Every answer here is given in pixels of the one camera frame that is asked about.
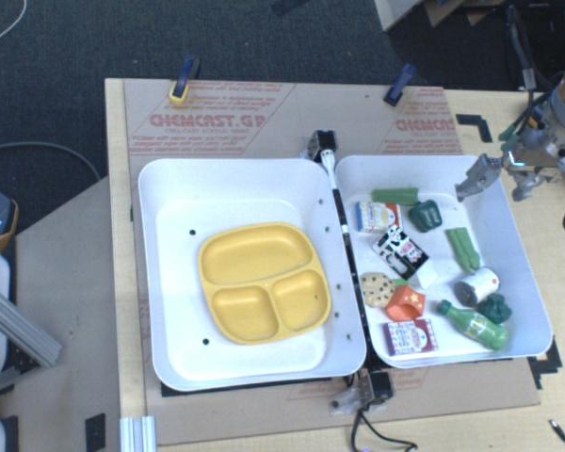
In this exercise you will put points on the green toy celery stick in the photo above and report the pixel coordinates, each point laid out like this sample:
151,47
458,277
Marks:
394,196

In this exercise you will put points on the dark green toy bell pepper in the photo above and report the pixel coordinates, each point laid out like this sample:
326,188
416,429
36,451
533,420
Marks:
424,215

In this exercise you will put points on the small white can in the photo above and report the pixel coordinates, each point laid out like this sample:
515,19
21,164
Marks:
480,285

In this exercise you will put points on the dark green toy broccoli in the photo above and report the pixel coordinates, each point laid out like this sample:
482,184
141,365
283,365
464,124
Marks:
494,309

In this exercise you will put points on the black and white cow carton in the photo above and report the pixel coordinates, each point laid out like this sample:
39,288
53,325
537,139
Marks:
400,250

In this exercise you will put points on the brown cardboard board, red print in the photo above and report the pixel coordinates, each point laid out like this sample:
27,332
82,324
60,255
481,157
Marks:
263,120

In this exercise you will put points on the green toy asparagus bunch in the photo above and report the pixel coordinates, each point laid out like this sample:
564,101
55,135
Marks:
462,248

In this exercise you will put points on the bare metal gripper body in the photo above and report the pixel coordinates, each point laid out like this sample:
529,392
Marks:
541,146

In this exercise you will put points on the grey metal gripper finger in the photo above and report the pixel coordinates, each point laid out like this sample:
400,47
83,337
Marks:
478,177
527,186

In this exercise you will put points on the orange box with yellow star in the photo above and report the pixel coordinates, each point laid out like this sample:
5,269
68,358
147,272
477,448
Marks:
405,303

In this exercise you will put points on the white, blue and orange carton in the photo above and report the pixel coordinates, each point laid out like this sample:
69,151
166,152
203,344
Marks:
378,216

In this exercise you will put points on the white plastic tray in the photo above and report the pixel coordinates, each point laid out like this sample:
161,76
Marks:
245,182
513,252

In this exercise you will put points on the green plastic bottle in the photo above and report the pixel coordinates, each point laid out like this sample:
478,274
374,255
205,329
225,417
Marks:
475,325

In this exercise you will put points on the yellow divided plate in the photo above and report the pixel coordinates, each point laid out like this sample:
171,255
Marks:
259,280

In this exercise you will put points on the thin black and white rod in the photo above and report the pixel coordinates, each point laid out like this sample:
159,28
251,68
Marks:
344,226

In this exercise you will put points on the chocolate chip toy biscuit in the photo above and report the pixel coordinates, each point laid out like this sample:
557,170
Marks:
376,290

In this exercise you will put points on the red and white carton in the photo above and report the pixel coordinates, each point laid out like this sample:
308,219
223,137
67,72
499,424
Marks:
409,337

